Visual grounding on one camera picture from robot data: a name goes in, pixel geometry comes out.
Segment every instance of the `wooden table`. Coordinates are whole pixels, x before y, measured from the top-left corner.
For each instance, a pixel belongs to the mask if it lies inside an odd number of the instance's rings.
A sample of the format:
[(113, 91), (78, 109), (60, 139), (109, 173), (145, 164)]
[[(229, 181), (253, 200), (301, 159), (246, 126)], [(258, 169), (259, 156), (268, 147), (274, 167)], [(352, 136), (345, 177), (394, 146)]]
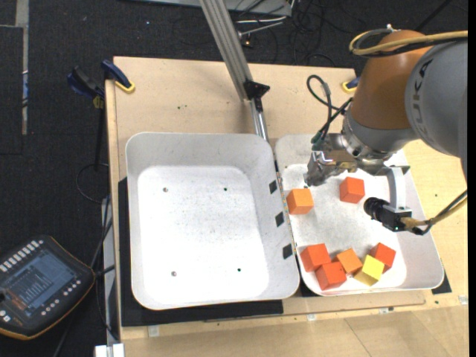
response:
[[(125, 146), (138, 132), (254, 133), (249, 106), (241, 103), (223, 62), (115, 57), (133, 81), (132, 94), (106, 81), (109, 168), (118, 277), (118, 182), (126, 177)], [(306, 88), (310, 74), (331, 88), (332, 102), (350, 96), (341, 84), (352, 69), (250, 64), (257, 82), (271, 86), (263, 98), (270, 143), (287, 134), (312, 134), (327, 108)], [(340, 132), (341, 118), (331, 125)], [(466, 189), (457, 158), (421, 141), (404, 148), (427, 216)], [(126, 356), (333, 356), (469, 355), (467, 211), (432, 229), (452, 292), (382, 292), (283, 301), (280, 316), (197, 321), (155, 327), (120, 327)]]

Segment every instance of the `orange block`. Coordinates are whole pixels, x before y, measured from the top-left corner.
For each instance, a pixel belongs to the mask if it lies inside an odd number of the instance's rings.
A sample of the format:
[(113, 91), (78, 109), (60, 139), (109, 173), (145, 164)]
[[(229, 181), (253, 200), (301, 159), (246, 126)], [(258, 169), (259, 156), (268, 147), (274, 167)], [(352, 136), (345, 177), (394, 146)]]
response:
[(331, 262), (329, 252), (327, 252), (327, 247), (324, 243), (307, 246), (300, 253), (300, 258), (306, 272), (315, 271), (324, 263)]
[(347, 276), (340, 262), (326, 263), (315, 272), (321, 289), (329, 289), (340, 286), (347, 280)]
[(337, 254), (333, 262), (342, 263), (342, 267), (347, 274), (353, 274), (362, 268), (362, 261), (352, 248)]
[(364, 180), (346, 177), (339, 185), (341, 201), (356, 204), (365, 196)]
[(386, 272), (393, 265), (396, 251), (380, 242), (370, 250), (369, 254), (385, 265), (384, 272)]
[(314, 207), (314, 200), (309, 189), (293, 189), (286, 197), (289, 214), (306, 214)]

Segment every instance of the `black floor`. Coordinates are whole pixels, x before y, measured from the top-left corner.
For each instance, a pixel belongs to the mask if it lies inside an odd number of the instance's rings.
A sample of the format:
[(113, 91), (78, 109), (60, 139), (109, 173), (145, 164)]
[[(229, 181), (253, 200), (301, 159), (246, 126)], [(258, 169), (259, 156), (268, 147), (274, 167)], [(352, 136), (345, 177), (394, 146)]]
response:
[[(354, 68), (359, 74), (365, 60), (347, 50), (354, 36), (387, 24), (417, 28), (444, 1), (301, 0), (293, 19), (253, 36), (253, 47), (245, 48), (245, 55), (249, 62)], [(15, 4), (16, 0), (0, 0), (0, 25), (14, 25)], [(232, 17), (253, 18), (238, 13)], [(467, 29), (468, 0), (452, 0), (421, 31)], [(29, 34), (28, 134), (21, 138), (19, 148), (15, 146), (19, 152), (0, 155), (0, 252), (31, 235), (50, 234), (89, 263), (100, 239), (100, 205), (80, 194), (76, 177), (94, 162), (99, 111), (70, 90), (67, 74), (80, 65), (101, 81), (101, 61), (119, 55), (221, 57), (202, 11), (191, 7), (116, 0), (30, 0)], [(8, 57), (0, 54), (0, 62)], [(0, 80), (6, 80), (11, 69), (0, 67), (0, 72)], [(105, 145), (101, 155), (106, 163)], [(80, 187), (101, 200), (108, 192), (106, 170), (85, 171)], [(0, 337), (0, 357), (53, 356), (69, 320), (32, 341)], [(60, 356), (92, 356), (94, 346), (106, 343), (95, 292), (80, 304), (73, 320)]]

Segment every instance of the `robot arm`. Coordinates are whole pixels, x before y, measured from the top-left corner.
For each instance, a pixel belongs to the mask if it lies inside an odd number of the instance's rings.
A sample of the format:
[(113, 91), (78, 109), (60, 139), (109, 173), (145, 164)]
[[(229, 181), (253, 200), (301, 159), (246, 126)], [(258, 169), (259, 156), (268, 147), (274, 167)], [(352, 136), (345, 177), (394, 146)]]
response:
[(427, 36), (412, 30), (386, 31), (390, 33), (368, 53), (371, 58), (341, 133), (328, 134), (313, 148), (304, 179), (309, 186), (317, 186), (330, 176), (357, 169), (387, 176), (390, 202), (368, 199), (366, 213), (392, 231), (424, 234), (415, 227), (420, 224), (410, 220), (411, 209), (405, 207), (402, 187), (408, 167), (385, 162), (407, 142), (422, 139), (439, 152), (459, 157), (467, 180), (467, 32), (466, 38), (464, 32), (452, 41), (438, 36), (426, 42), (430, 46), (399, 52), (401, 48), (393, 44), (417, 44)]

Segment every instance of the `toy block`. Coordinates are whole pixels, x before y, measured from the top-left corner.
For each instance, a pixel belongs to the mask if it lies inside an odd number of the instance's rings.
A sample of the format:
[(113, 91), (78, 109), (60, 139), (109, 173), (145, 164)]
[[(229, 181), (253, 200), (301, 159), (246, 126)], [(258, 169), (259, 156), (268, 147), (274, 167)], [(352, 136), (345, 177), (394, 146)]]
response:
[(339, 287), (347, 280), (347, 276), (340, 262), (331, 262), (323, 264), (315, 272), (321, 289), (330, 289)]
[(361, 270), (354, 275), (354, 278), (363, 284), (372, 286), (380, 280), (384, 267), (383, 262), (375, 259), (372, 255), (366, 255)]
[(338, 253), (333, 262), (340, 262), (346, 274), (355, 274), (362, 268), (362, 261), (358, 258), (356, 252), (352, 248)]
[(339, 185), (341, 201), (356, 204), (365, 196), (364, 180), (346, 177)]
[(314, 207), (314, 200), (309, 189), (293, 189), (286, 197), (289, 214), (307, 214)]
[(372, 248), (372, 250), (370, 250), (369, 254), (372, 255), (372, 257), (374, 257), (375, 259), (380, 260), (380, 262), (384, 263), (384, 272), (386, 272), (393, 265), (396, 251), (384, 245), (383, 243), (378, 243)]
[(300, 253), (300, 258), (306, 272), (315, 271), (324, 263), (331, 262), (330, 255), (324, 243), (307, 246), (304, 251)]

